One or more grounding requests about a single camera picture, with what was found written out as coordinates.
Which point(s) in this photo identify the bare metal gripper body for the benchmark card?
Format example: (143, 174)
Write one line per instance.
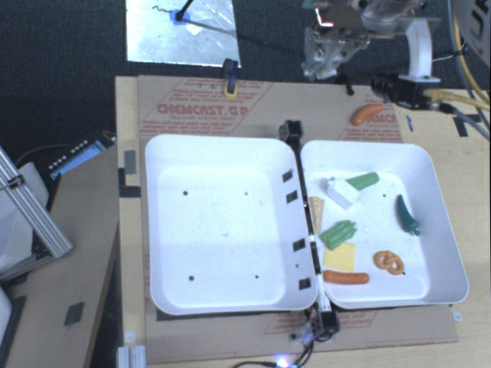
(383, 15)

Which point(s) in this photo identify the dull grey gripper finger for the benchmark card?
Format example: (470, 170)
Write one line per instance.
(343, 52)
(315, 54)

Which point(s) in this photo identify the orange sausage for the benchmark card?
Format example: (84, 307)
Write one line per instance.
(367, 114)
(345, 277)

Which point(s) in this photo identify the brown cardboard board red print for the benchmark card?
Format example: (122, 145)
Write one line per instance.
(199, 106)

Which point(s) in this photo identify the light green cylinder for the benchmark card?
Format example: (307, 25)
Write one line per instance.
(363, 181)

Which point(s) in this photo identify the white bottle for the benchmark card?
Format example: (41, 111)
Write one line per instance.
(343, 194)

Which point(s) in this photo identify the thin black and white rod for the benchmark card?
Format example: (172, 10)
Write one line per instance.
(305, 198)

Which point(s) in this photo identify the beige waffle cone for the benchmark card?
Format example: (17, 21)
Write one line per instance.
(317, 211)

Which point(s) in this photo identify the dark green pepper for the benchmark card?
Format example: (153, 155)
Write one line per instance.
(405, 215)

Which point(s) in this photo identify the green asparagus bunch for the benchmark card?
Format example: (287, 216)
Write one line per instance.
(337, 235)

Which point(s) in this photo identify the white plastic tray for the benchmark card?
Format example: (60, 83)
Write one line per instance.
(383, 236)
(218, 228)

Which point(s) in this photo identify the yellow cheese slice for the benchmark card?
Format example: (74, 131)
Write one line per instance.
(340, 258)

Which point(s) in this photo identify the orange pretzel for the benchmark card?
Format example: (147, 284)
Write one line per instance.
(389, 262)

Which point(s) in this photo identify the black cylinder on white bracket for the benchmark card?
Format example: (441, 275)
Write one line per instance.
(419, 52)

